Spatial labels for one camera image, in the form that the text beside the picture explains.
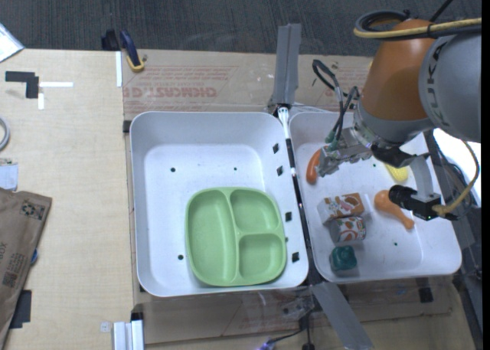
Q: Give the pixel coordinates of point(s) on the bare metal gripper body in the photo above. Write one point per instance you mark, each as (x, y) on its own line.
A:
(350, 149)

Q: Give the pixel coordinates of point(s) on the white and orange printed can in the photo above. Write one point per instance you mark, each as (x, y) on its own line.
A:
(350, 229)

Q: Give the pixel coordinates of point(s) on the yellow toy corn cob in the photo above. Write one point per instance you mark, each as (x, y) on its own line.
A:
(398, 175)

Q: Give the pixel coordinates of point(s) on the brown paper bag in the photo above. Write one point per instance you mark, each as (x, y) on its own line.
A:
(19, 241)

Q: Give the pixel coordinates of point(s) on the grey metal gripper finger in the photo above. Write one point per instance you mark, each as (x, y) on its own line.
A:
(335, 164)
(324, 167)

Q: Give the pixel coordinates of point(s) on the brown cardboard board red print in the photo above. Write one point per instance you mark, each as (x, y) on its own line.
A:
(199, 80)

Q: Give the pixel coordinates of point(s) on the orange toy sausage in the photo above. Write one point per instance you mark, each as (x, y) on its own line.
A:
(312, 172)

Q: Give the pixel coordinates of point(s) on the white and orange printed carton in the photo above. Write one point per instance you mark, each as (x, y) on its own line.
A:
(344, 205)

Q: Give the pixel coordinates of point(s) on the green divided plate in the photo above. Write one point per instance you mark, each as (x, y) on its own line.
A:
(212, 233)

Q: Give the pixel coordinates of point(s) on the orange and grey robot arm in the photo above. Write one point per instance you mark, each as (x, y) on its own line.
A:
(398, 72)

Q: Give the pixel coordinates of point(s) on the white plastic tray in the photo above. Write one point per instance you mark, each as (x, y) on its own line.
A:
(390, 256)
(168, 195)

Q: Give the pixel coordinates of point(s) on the orange toy chicken drumstick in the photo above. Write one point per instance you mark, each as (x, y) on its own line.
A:
(383, 203)

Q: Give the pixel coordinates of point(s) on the black cylinder on white bracket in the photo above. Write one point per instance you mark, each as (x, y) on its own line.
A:
(415, 199)

